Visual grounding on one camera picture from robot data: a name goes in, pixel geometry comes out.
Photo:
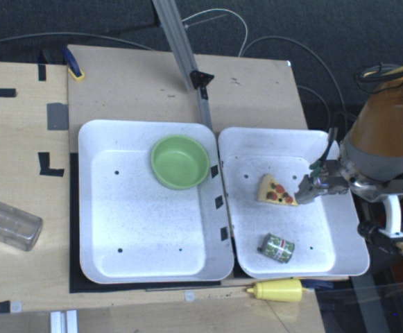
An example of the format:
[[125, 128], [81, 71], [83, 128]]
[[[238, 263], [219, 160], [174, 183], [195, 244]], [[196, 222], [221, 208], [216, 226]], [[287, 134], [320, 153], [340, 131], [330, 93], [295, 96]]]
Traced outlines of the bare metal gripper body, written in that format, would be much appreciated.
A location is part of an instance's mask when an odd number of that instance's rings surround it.
[[375, 180], [365, 176], [351, 161], [326, 160], [317, 175], [317, 188], [324, 194], [353, 194], [368, 202], [382, 202], [388, 196], [403, 196], [403, 179]]

